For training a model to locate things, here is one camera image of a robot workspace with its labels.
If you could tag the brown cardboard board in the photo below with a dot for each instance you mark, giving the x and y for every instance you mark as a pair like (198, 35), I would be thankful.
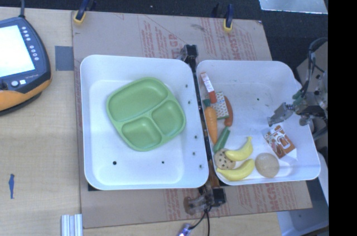
(111, 34)

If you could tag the brown sausage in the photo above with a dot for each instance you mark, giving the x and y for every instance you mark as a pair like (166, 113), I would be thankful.
(229, 115)

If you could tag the red and white tube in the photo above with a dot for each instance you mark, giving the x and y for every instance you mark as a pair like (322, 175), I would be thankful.
(207, 84)

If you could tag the green cylinder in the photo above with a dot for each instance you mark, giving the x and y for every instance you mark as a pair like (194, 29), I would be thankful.
(222, 139)

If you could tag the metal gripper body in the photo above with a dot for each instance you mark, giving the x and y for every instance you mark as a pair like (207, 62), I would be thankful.
(316, 110)

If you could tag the green divided plate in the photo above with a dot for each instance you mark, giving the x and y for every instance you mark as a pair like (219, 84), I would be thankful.
(136, 98)

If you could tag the orange carrot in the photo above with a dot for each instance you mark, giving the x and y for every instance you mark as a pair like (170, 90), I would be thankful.
(211, 121)

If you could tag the yellow banana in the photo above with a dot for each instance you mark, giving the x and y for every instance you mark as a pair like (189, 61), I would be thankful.
(241, 154)
(237, 173)

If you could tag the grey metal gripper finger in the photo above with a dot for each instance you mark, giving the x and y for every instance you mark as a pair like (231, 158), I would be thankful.
(306, 120)
(280, 115)

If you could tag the orange and white carton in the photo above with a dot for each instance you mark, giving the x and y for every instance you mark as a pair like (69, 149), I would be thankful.
(280, 142)

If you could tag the white plastic tray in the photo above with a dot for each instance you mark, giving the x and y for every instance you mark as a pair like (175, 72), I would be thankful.
(139, 173)
(251, 84)

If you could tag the thin black rod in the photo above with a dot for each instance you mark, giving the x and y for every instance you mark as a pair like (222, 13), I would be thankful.
(207, 145)

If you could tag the brown chocolate chip biscuit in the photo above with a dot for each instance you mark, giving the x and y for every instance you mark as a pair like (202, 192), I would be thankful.
(221, 161)

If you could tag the beige bread roll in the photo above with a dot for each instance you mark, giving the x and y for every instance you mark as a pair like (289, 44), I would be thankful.
(267, 165)

